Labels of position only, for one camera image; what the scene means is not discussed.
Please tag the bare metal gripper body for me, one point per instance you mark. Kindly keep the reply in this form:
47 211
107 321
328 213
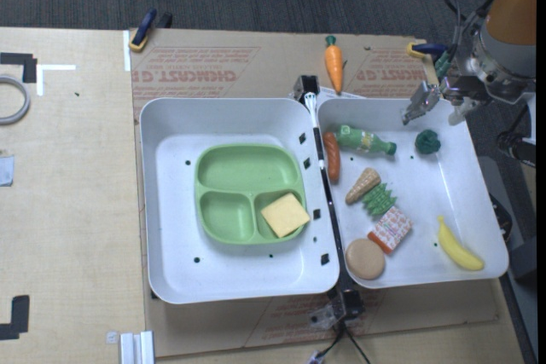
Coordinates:
490 87

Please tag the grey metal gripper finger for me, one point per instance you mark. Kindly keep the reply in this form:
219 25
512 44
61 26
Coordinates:
461 111
420 102

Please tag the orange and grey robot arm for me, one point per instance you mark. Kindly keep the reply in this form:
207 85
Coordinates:
514 13

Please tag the green broccoli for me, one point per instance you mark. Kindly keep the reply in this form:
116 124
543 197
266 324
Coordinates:
428 142

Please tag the green bottle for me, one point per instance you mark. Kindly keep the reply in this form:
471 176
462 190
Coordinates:
358 139

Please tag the white plastic tray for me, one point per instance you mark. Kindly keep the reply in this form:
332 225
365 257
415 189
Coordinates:
179 268
426 192

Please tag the orange carrot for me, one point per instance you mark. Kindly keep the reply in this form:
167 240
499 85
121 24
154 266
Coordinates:
334 64

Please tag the beige waffle cone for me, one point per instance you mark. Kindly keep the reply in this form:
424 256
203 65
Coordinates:
362 185

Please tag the orange sausage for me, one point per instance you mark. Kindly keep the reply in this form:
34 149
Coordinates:
332 157

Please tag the green ridged lettuce leaf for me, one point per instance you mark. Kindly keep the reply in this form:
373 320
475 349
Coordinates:
379 199

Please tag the thin black and white rod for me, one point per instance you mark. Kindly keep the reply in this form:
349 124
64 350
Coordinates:
325 179

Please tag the orange and white carton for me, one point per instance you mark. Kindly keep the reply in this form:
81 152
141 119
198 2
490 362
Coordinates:
391 228

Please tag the yellow banana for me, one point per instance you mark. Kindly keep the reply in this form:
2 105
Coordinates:
456 247

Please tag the tan round biscuit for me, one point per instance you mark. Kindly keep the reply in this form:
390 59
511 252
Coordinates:
365 259

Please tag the yellow square cheese slice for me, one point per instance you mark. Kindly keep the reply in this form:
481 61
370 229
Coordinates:
285 215

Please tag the green divided plate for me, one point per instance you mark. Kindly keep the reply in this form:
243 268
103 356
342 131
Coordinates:
239 170

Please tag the brown cardboard board red print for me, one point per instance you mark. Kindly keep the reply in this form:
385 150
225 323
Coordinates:
192 68

